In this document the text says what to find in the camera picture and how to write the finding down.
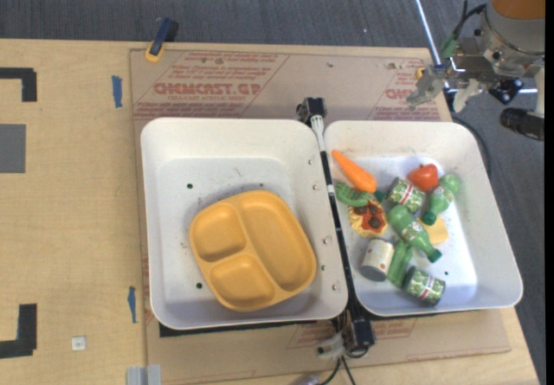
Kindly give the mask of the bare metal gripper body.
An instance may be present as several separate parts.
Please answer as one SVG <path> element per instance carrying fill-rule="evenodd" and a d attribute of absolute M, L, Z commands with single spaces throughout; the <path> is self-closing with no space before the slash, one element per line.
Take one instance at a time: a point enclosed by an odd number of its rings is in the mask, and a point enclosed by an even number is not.
<path fill-rule="evenodd" d="M 503 80 L 531 78 L 544 66 L 542 55 L 484 36 L 446 40 L 441 54 L 450 80 L 476 80 L 488 87 Z"/>

